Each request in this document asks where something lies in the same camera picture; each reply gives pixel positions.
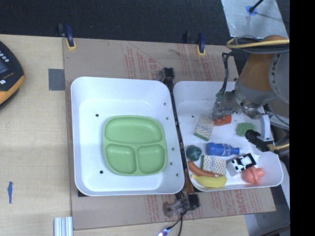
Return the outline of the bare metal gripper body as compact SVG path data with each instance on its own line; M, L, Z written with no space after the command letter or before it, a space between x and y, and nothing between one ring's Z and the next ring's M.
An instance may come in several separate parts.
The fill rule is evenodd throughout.
M226 115L245 114L251 119L258 119L265 114L261 106L252 104L247 101L236 91L219 91L217 99L212 109L212 120L221 118L224 119Z

